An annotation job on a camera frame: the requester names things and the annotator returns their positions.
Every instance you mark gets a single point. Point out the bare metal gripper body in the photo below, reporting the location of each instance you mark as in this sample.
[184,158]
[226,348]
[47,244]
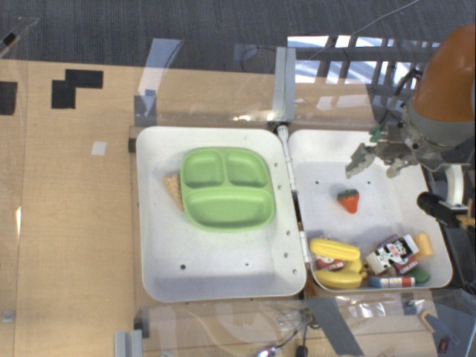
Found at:
[396,143]

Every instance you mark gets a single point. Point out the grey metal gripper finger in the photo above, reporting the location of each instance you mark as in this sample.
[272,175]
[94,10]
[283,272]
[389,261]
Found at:
[397,167]
[359,162]

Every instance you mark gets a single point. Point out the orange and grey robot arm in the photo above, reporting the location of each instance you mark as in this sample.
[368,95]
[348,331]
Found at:
[446,76]

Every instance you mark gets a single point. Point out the white plastic tray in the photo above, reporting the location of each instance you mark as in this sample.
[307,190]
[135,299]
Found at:
[223,262]
[327,162]

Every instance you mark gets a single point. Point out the red strawberry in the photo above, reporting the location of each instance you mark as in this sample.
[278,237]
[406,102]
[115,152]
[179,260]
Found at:
[350,201]

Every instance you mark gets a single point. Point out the yellow cylinder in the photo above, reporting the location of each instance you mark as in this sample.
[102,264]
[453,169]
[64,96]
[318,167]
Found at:
[424,245]

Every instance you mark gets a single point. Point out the white cow-print carton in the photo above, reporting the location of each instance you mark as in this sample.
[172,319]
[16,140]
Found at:
[390,255]

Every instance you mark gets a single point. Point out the yellow corn cob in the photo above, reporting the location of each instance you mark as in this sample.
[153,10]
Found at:
[334,249]

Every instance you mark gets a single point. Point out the red carton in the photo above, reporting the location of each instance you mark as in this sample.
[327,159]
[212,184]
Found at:
[406,266]

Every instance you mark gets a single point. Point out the red can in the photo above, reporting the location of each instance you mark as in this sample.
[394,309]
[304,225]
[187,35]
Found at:
[329,263]

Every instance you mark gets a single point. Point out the green flat toy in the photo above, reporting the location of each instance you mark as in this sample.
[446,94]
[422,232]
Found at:
[421,275]

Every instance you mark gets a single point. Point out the blue and white tube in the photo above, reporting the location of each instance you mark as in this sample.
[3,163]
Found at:
[390,282]

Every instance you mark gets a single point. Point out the yellow banana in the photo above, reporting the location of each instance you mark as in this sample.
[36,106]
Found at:
[340,279]

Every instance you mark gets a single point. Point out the green divided plate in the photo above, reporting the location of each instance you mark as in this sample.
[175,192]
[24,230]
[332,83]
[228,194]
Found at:
[227,203]

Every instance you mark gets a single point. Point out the tan biscuit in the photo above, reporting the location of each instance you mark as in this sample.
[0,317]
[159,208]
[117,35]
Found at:
[173,188]

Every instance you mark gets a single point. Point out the black cylinder on white bracket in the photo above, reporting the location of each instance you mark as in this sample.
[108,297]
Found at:
[435,206]

